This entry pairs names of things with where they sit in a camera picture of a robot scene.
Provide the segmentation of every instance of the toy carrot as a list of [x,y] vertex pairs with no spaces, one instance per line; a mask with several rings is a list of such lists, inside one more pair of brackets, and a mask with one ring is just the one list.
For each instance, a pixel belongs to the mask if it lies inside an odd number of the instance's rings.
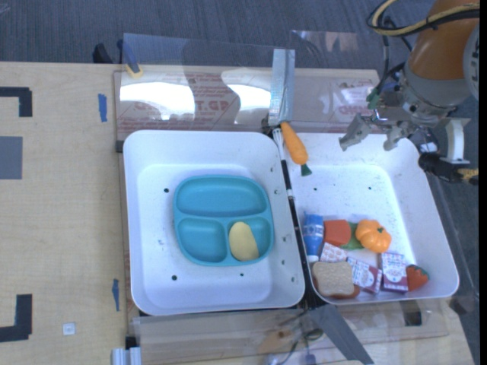
[[310,168],[306,165],[308,159],[306,147],[301,139],[287,122],[281,122],[281,130],[291,159],[297,165],[301,165],[301,175],[307,176],[311,174]]

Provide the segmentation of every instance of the black corner marker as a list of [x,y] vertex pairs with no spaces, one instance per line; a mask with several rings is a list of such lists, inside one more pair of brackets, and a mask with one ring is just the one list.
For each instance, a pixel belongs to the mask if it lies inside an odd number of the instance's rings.
[[32,294],[17,295],[15,324],[0,328],[0,342],[23,341],[32,334]]
[[0,97],[18,97],[19,117],[32,117],[32,91],[28,87],[0,87]]

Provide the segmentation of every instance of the dark gray floor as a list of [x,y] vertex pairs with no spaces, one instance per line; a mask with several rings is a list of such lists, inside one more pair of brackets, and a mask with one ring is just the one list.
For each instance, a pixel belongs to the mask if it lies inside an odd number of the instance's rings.
[[[381,1],[0,0],[0,60],[92,62],[98,43],[117,60],[116,41],[124,33],[287,46],[292,30],[309,30],[353,32],[362,41],[359,54],[327,61],[327,67],[381,72],[380,40],[365,25]],[[424,18],[430,6],[429,0],[415,0],[393,13],[402,24],[409,24]],[[405,52],[395,48],[395,63],[404,60]],[[303,61],[302,67],[312,64]],[[466,126],[466,158],[478,166],[478,104],[470,99],[458,113],[472,118]],[[479,363],[479,189],[437,179],[430,182],[461,276],[452,306]]]

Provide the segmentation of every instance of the white square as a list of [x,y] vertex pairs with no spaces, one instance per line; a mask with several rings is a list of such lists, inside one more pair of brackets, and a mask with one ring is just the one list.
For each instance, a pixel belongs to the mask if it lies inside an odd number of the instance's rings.
[[76,334],[76,323],[70,322],[62,325],[63,335],[74,335]]

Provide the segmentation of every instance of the wooden table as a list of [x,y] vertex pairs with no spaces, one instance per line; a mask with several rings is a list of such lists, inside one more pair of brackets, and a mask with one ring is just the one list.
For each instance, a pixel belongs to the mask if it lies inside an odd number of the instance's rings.
[[[18,322],[17,295],[31,294],[33,305],[31,334],[0,342],[1,363],[109,363],[112,349],[125,345],[113,86],[120,69],[0,62],[0,87],[29,87],[33,94],[32,117],[19,117],[17,98],[0,97],[0,137],[22,137],[21,179],[0,179],[0,328]],[[106,121],[100,115],[103,96]],[[472,363],[457,315],[447,300],[438,307],[445,334],[366,344],[375,363]],[[365,337],[367,330],[360,334]],[[314,353],[320,363],[343,360],[335,348],[318,345]],[[302,354],[287,363],[299,363]],[[256,356],[218,363],[262,361]]]

